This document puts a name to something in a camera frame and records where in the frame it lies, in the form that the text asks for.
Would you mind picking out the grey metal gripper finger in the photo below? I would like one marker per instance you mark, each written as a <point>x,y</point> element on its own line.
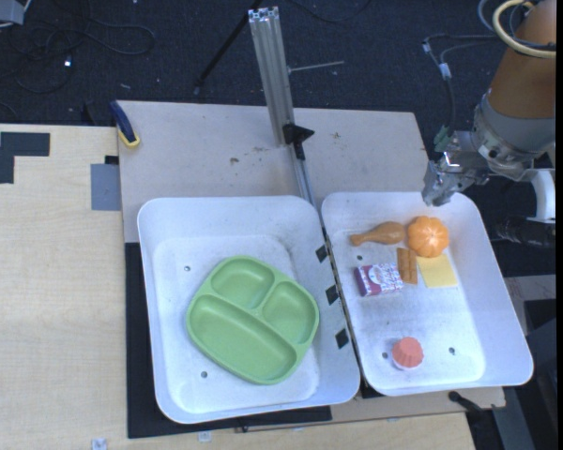
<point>450,188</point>
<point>430,183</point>

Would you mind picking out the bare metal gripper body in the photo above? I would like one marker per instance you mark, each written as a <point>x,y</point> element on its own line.
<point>469,157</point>

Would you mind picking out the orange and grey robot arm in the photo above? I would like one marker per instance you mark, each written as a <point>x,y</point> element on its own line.
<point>525,82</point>

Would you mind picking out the orange toy mandarin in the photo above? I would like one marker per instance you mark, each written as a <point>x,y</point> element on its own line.
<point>428,236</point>

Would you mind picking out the brown toy chicken drumstick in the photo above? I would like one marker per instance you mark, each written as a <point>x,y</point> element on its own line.
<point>384,233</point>

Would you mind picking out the yellow toy cheese slice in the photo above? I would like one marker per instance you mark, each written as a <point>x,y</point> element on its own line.
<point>436,272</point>

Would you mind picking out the brown toy biscuit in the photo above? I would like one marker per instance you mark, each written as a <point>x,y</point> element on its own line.
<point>407,266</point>

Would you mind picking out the pink and white carton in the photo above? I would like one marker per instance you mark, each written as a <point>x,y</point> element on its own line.
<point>379,279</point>

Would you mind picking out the white plastic tray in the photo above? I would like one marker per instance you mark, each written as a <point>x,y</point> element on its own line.
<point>427,317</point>
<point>178,232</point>

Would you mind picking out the orange toy cupcake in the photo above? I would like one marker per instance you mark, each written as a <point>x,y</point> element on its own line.
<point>408,350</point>

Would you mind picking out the pale flat board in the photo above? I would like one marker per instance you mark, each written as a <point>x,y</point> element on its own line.
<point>206,157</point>

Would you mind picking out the green divided plate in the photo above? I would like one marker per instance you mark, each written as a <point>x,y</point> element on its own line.
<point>244,331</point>

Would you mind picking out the black cylinder on white bracket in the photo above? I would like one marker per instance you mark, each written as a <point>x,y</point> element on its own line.
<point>542,190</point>

